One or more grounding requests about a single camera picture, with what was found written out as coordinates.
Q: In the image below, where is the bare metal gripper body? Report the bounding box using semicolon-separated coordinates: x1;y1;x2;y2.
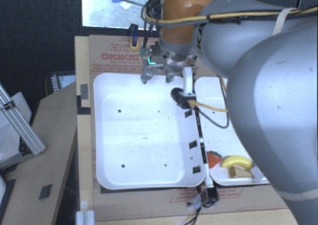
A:
144;42;198;72

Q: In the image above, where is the brown cardboard board red print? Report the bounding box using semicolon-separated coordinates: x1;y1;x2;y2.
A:
88;34;291;222

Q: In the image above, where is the white plastic tray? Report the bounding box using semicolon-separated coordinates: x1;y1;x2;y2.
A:
194;76;271;187
93;73;206;191

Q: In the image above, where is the thin black and white rod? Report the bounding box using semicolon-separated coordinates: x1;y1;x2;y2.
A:
194;108;214;187

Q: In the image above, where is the red toy fruit green top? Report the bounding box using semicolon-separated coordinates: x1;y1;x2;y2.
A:
207;150;223;169

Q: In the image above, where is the yellow banana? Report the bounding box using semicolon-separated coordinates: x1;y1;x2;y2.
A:
221;155;254;170

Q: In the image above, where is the brown bread piece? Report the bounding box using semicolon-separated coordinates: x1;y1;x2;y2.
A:
228;165;254;179

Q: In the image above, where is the black cylinder on white bracket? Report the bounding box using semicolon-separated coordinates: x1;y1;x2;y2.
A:
170;67;198;109

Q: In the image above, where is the black block with thin wires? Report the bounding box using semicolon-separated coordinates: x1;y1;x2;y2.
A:
200;186;220;206

